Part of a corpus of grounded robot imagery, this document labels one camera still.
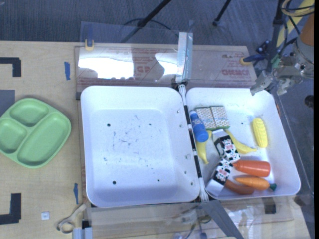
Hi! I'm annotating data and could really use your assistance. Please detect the orange carrot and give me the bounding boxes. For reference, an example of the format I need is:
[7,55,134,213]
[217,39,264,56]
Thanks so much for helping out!
[235,176,278,192]

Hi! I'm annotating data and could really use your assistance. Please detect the orange patterned green carton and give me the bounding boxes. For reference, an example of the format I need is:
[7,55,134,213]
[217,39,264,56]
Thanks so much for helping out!
[210,105,231,129]
[195,106,217,130]

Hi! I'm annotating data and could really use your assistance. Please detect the brown sausage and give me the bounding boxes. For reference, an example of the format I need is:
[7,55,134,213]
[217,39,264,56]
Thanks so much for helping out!
[224,179,255,195]

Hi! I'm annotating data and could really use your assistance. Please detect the blue bottle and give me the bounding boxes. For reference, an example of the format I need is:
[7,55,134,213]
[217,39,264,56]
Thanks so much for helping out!
[189,110,209,143]

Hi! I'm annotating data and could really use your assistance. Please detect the thin black and white rod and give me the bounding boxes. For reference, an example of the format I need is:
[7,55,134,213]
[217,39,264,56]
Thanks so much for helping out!
[178,83,209,202]

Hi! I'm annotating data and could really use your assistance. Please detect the green divided plate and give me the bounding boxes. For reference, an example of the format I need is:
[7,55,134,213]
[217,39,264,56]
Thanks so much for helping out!
[0,98,72,169]

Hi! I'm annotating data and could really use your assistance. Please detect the white plastic tray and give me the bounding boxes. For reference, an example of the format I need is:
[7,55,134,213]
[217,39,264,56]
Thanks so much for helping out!
[185,87,302,201]
[80,85,201,208]

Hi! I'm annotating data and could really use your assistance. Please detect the yellow banana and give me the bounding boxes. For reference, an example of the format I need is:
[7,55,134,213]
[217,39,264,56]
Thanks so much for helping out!
[196,130,213,165]
[224,129,258,155]

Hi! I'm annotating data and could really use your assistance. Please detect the cow print carton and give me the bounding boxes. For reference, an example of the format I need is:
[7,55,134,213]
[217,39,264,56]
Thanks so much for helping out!
[205,158,234,197]
[212,129,241,163]

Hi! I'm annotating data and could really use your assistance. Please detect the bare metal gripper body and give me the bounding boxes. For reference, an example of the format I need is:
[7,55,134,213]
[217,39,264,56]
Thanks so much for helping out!
[272,55,315,85]

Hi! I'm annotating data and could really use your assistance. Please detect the yellow corn cob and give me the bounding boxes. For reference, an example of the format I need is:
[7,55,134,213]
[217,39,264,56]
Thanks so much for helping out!
[252,117,269,148]

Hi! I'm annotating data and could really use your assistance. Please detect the brown cardboard board red print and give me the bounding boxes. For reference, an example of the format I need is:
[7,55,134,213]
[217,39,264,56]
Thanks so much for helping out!
[74,45,295,224]

